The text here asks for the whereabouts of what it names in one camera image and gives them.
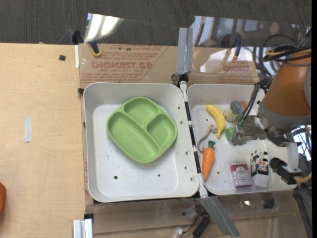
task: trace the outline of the wooden table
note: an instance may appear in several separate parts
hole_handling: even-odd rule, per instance
[[[70,238],[85,212],[79,71],[72,45],[0,44],[0,181],[6,186],[0,237]],[[31,141],[25,142],[25,118]],[[242,237],[306,237],[292,198],[282,217],[237,219]],[[98,237],[173,237],[176,227]],[[182,236],[192,237],[191,232]],[[201,236],[223,236],[212,223]]]

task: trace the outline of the banana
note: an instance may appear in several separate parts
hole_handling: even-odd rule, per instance
[[[226,120],[224,119],[224,115],[219,108],[215,105],[206,105],[207,111],[213,116],[216,121],[217,126],[217,138],[220,138],[220,134],[226,127]]]

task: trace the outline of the tin can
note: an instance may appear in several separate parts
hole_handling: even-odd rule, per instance
[[[224,111],[224,118],[227,121],[233,122],[238,119],[238,117],[243,112],[243,106],[240,102],[233,101],[230,106]]]

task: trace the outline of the pink box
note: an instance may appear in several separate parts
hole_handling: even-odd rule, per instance
[[[250,187],[252,185],[246,162],[232,162],[230,163],[230,169],[233,183],[236,188]]]

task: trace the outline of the green divided plate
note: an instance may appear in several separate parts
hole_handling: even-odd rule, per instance
[[[121,105],[108,118],[106,129],[116,146],[139,163],[156,160],[177,136],[175,122],[146,97],[135,97]]]

